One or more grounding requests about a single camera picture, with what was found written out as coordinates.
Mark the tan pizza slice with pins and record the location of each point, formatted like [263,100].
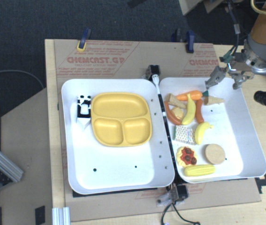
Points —
[176,102]

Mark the pale yellow biscuit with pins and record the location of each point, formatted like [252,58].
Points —
[178,112]

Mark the yellow spaghetti with meatballs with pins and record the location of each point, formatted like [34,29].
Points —
[186,156]

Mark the yellow corn cob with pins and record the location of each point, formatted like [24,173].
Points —
[199,170]

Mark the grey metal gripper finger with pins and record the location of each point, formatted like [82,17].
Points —
[238,80]
[216,76]

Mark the orange sausage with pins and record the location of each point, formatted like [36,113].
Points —
[199,112]
[170,115]

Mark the orange carrot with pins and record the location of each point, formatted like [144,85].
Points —
[191,95]

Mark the black cylinder on white bracket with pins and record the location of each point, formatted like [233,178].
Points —
[265,99]

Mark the yellow banana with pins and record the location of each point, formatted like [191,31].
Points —
[202,132]
[190,111]

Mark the round brown biscuit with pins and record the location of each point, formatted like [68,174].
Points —
[215,153]

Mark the white plastic tray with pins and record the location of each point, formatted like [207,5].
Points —
[238,130]
[114,165]

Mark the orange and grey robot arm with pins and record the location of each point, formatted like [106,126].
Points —
[264,24]

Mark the white patterned packet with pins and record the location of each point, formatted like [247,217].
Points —
[184,135]

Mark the black and white carton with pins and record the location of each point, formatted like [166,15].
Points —
[83,107]

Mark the brown cardboard board red print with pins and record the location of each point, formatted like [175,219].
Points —
[114,55]

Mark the yellow divided plate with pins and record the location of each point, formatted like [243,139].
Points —
[121,116]

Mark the thin black and white rod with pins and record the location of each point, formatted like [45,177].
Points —
[164,112]

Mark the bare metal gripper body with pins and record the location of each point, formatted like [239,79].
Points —
[241,65]

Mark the beige ice cream cone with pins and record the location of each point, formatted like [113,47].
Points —
[215,100]

